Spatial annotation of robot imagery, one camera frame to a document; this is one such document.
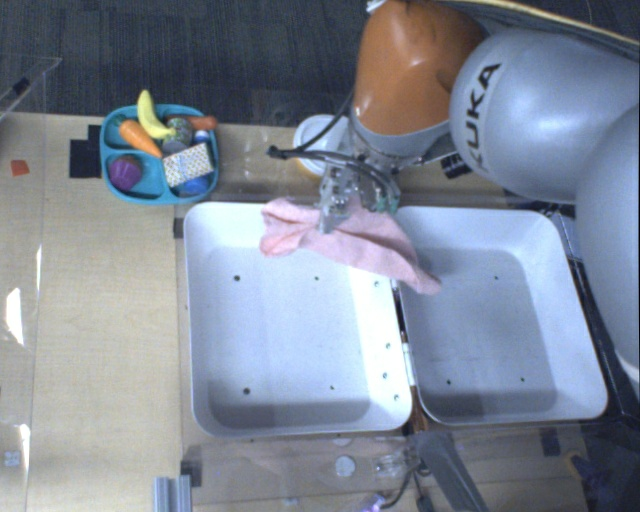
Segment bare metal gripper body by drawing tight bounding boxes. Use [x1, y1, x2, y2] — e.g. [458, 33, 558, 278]
[319, 152, 402, 217]

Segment pink cloth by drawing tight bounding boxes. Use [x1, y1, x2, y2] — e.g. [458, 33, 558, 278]
[258, 196, 444, 296]

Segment white bowl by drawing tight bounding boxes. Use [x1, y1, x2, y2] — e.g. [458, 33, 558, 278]
[291, 113, 352, 177]

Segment white plastic tray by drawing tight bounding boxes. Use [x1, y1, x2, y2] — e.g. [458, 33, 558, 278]
[394, 204, 610, 427]
[182, 201, 415, 440]

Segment blue cube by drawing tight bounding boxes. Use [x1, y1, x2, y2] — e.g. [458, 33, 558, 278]
[176, 174, 212, 198]

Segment thin black and white rod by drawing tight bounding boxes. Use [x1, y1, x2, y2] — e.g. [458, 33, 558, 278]
[390, 278, 417, 389]

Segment small grey can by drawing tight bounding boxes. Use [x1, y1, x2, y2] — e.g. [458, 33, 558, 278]
[161, 115, 195, 155]

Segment blue divided plate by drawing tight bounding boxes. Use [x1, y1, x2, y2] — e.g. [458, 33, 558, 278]
[98, 103, 221, 207]

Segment yellow banana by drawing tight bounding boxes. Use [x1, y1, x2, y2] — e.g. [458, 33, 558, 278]
[136, 89, 178, 141]

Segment orange carrot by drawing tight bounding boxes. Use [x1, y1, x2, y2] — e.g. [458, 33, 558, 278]
[118, 118, 164, 159]

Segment purple grapes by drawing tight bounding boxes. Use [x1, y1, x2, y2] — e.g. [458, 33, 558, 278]
[108, 154, 144, 194]

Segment clear plastic bottle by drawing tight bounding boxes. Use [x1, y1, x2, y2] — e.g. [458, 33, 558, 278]
[372, 446, 422, 480]

